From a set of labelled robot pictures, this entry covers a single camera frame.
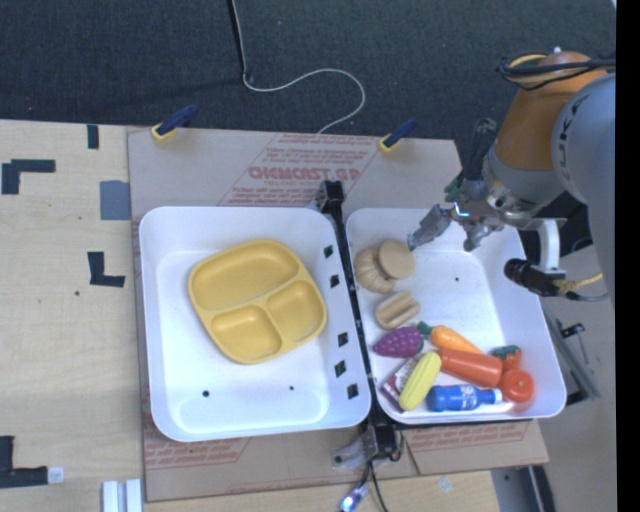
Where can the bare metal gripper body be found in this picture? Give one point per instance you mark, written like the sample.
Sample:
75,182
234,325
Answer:
480,202

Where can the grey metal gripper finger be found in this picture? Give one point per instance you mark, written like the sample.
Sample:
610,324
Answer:
479,235
431,227

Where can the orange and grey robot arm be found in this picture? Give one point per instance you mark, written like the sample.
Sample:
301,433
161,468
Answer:
585,135

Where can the tan round biscuit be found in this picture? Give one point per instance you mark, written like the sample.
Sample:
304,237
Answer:
396,259

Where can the white plastic tray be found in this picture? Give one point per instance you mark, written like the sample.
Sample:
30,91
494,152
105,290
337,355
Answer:
460,300
250,400

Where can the beige toy hot dog bun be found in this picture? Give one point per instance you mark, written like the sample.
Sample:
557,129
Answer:
397,310

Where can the orange toy carrot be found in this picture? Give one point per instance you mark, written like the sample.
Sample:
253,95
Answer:
452,339

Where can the thin black rod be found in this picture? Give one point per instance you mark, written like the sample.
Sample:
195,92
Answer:
356,310

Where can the purple toy grapes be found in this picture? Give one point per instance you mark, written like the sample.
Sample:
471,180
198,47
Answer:
397,342

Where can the red toy strawberry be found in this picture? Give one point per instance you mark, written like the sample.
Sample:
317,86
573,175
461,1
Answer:
510,356

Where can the yellow toy corn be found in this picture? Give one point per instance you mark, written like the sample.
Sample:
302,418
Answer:
420,381

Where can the orange toy tomato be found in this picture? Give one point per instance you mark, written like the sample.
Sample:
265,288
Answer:
517,386

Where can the red and white packet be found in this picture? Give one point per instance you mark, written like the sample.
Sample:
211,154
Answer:
395,382

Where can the blue bottle white cap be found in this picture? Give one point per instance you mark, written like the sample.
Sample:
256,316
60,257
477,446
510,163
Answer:
455,398

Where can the yellow divided plate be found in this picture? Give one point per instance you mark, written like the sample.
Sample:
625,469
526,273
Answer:
250,295

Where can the brown cardboard board red print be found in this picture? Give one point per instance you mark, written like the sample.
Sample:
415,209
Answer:
210,165

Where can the black cylinder on white bracket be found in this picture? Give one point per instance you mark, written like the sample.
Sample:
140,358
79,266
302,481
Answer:
532,275

